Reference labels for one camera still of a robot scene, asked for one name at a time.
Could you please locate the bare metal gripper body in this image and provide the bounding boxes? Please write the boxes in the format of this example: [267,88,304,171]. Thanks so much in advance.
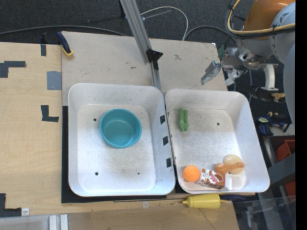
[220,46,266,73]

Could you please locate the green toy beans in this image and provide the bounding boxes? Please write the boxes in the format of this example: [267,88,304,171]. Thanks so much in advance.
[177,107,189,132]

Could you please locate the white plastic tray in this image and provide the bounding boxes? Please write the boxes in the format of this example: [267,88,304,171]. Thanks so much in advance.
[164,88,271,195]
[68,82,176,197]

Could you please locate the beige round toy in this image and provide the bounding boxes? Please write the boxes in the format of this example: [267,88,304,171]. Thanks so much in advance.
[223,154,243,175]

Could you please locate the orange ball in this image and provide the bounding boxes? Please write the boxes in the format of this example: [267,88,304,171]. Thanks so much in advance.
[182,165,201,183]

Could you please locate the brown and white carton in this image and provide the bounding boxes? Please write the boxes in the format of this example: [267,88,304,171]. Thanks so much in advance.
[195,168,233,191]

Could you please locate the teal bowl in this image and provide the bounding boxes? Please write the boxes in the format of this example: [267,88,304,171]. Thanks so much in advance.
[99,108,143,149]

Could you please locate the pale wood board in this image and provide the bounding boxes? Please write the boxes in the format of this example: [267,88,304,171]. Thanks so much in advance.
[61,31,256,204]

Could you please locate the yellow mustard bottle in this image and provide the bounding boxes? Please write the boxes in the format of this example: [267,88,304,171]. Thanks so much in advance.
[181,193,230,210]

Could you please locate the black cylinder on white bracket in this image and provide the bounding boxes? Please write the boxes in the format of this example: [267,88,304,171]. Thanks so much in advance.
[248,63,280,101]

